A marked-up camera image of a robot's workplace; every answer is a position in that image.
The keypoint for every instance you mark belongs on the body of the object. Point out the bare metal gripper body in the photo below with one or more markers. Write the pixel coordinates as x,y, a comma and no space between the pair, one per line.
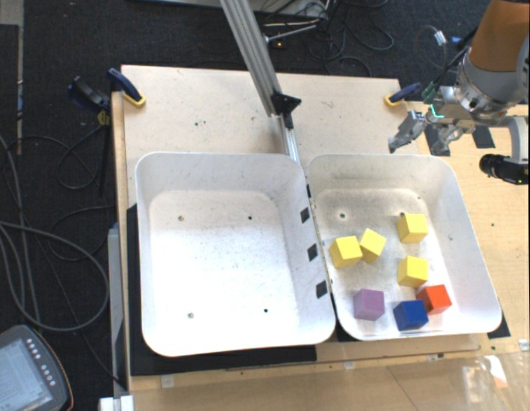
461,111

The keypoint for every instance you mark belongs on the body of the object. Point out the white plastic tray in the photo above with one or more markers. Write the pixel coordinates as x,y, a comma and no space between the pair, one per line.
376,195
222,255

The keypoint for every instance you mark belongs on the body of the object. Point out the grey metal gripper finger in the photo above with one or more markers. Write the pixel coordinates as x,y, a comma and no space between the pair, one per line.
406,133
443,141

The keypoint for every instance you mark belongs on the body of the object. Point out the purple cube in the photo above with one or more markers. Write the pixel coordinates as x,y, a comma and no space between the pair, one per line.
368,304

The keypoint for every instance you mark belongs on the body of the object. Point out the blue cube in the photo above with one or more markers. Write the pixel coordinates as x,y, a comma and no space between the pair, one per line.
410,315

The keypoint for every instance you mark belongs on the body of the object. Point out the black cylinder on white bracket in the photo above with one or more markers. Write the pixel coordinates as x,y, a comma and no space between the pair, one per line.
502,167

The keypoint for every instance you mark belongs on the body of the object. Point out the yellow cube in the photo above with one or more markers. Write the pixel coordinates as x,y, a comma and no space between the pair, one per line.
412,271
412,227
373,245
345,251

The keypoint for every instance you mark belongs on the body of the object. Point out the pale wood board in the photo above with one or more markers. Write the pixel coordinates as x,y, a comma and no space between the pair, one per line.
204,109

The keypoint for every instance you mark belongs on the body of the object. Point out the orange cube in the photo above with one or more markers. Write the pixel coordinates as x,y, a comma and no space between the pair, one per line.
436,299

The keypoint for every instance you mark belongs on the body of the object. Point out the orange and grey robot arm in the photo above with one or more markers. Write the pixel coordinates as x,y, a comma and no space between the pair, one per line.
500,37

